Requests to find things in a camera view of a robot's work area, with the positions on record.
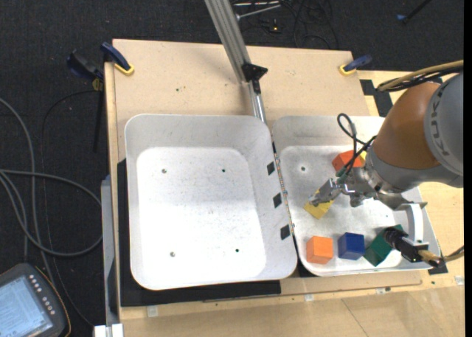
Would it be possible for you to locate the white plastic tray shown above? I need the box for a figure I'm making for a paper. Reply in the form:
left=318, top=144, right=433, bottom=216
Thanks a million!
left=124, top=113, right=299, bottom=291
left=271, top=115, right=442, bottom=278

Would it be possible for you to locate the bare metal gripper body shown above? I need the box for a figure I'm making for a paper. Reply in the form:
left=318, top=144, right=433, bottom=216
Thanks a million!
left=339, top=165, right=383, bottom=201

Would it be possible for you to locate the black cylinder on white bracket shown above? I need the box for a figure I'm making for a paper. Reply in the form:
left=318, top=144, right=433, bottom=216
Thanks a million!
left=382, top=201, right=431, bottom=264

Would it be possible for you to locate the pale wood board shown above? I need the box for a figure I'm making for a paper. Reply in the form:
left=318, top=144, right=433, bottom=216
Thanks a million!
left=111, top=38, right=423, bottom=309

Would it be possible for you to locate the blue cube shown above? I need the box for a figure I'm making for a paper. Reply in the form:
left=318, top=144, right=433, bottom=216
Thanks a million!
left=337, top=232, right=366, bottom=261

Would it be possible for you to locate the yellow cube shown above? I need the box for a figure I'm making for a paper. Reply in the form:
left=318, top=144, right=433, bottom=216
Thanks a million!
left=302, top=198, right=335, bottom=220

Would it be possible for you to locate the orange cube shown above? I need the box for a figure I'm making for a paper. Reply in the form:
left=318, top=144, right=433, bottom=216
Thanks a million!
left=331, top=149, right=366, bottom=173
left=305, top=235, right=335, bottom=265

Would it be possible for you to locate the green cube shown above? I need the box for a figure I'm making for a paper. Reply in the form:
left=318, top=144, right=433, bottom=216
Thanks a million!
left=363, top=223, right=405, bottom=268

